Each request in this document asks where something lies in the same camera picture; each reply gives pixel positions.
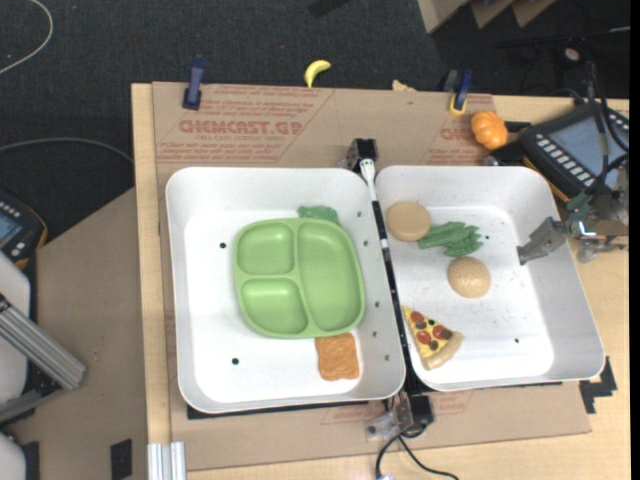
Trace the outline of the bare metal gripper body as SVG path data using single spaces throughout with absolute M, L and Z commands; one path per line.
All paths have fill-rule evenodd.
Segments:
M 626 247 L 628 207 L 621 202 L 568 202 L 568 229 L 573 238 L 602 247 Z

